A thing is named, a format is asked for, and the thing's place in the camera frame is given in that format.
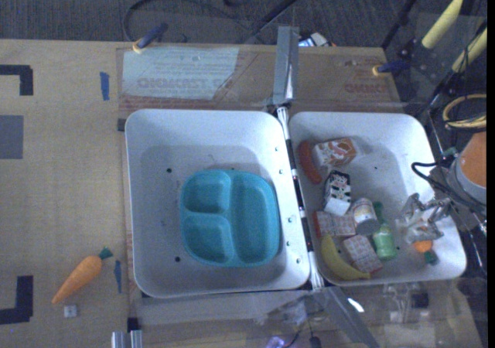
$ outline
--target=gray square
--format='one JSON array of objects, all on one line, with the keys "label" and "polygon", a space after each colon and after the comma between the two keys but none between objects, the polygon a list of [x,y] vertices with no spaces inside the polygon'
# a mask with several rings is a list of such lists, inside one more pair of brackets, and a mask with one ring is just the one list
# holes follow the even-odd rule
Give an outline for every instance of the gray square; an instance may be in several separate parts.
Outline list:
[{"label": "gray square", "polygon": [[24,116],[0,115],[0,159],[22,159]]}]

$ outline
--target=small white cube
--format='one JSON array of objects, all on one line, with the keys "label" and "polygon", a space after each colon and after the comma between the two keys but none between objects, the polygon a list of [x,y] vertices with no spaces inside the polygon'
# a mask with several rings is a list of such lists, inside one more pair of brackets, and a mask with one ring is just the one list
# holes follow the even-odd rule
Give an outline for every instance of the small white cube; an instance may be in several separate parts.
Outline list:
[{"label": "small white cube", "polygon": [[65,305],[63,307],[63,316],[65,318],[75,318],[77,316],[77,305]]}]

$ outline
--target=toy kitchen sink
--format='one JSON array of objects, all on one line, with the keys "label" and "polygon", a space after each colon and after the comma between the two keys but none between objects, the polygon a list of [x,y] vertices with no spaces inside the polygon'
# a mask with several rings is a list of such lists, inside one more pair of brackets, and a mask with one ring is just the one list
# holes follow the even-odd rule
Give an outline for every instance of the toy kitchen sink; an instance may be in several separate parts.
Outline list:
[{"label": "toy kitchen sink", "polygon": [[[371,279],[344,281],[325,265],[309,217],[321,208],[322,187],[306,178],[297,157],[293,168],[287,146],[295,152],[302,141],[350,136],[368,148],[365,156],[342,168],[351,176],[353,197],[381,201],[389,221],[411,194],[418,193],[424,201],[433,197],[430,185],[411,170],[413,162],[433,161],[430,145],[423,127],[406,114],[300,112],[285,126],[263,111],[142,109],[131,114],[125,137],[139,288],[153,298],[167,299],[292,290],[307,286],[306,282],[318,288],[325,282],[369,285],[461,275],[466,255],[450,217],[437,224],[444,236],[435,241],[439,257],[435,266],[426,264],[397,234],[398,256]],[[198,261],[185,248],[182,188],[191,176],[210,169],[249,172],[274,189],[280,234],[269,261],[254,267],[221,267]],[[242,228],[250,229],[249,219]]]}]

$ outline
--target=blue plate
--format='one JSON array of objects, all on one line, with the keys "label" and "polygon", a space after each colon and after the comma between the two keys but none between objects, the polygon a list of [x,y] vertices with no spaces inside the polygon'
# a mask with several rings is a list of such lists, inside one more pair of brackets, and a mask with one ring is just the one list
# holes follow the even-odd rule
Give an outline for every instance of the blue plate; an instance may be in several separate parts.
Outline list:
[{"label": "blue plate", "polygon": [[183,185],[180,230],[187,251],[203,263],[266,264],[280,247],[275,191],[265,179],[249,172],[197,172]]}]

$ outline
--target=yellow banana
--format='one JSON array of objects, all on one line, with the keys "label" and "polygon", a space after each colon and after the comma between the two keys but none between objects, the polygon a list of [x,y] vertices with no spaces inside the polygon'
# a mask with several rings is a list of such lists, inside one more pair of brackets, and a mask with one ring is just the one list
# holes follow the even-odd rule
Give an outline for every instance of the yellow banana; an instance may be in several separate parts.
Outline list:
[{"label": "yellow banana", "polygon": [[354,279],[370,279],[369,272],[362,272],[347,264],[339,255],[331,235],[327,234],[322,238],[322,256],[326,266],[339,278],[345,281]]}]

